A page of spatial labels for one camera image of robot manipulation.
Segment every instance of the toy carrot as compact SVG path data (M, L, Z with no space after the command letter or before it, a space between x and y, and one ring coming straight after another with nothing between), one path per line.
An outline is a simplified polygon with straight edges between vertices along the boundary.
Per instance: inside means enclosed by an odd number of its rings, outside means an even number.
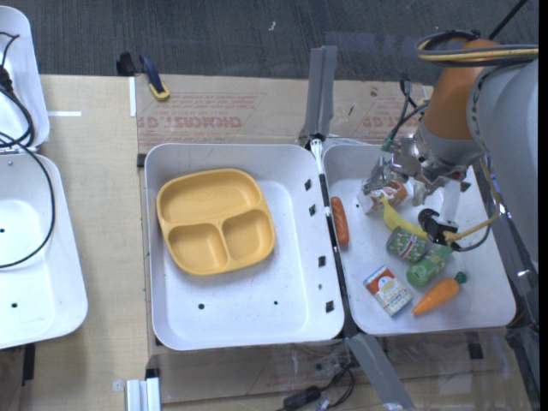
M459 293L460 285L466 282L466 274L457 272L453 278L444 278L428 289L428 292L413 308L413 314L425 313Z

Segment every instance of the yellow banana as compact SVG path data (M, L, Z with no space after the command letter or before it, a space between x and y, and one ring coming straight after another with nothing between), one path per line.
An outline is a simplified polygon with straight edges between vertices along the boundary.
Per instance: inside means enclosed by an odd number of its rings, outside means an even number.
M386 223L389 229L394 230L396 229L396 227L402 227L403 229L406 229L408 232L417 235L419 238L424 239L425 241L428 239L428 236L426 235L426 232L422 229L422 227L403 219L403 217L401 217L398 212L394 210L394 207L390 205L390 203L388 202L388 198L382 195L380 199L383 202L384 206L384 223Z

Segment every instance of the gray carpet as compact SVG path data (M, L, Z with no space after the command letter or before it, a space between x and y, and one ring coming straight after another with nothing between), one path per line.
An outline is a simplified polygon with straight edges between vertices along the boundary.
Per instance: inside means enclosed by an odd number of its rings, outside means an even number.
M417 39L450 29L485 36L520 0L0 0L27 15L43 74L115 75L123 51L160 73L308 77L310 49L339 48L337 79L432 84ZM539 42L539 0L495 38Z

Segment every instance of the robotic arm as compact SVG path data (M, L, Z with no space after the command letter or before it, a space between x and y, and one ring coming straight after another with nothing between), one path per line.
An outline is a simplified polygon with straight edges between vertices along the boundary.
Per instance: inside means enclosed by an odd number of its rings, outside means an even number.
M456 52L435 51L449 39ZM417 46L421 57L446 65L413 138L389 136L389 168L413 177L414 203L468 166L491 160L500 194L535 264L538 264L538 46L501 46L475 33L432 35Z

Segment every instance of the green soda can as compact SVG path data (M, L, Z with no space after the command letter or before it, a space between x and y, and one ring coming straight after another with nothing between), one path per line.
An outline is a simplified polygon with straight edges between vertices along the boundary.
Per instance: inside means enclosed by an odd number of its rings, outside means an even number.
M452 251L446 246L427 251L416 264L409 266L406 272L408 282L415 288L425 286L445 267L446 258Z
M425 255L426 241L402 227L396 227L386 242L386 249L414 264Z

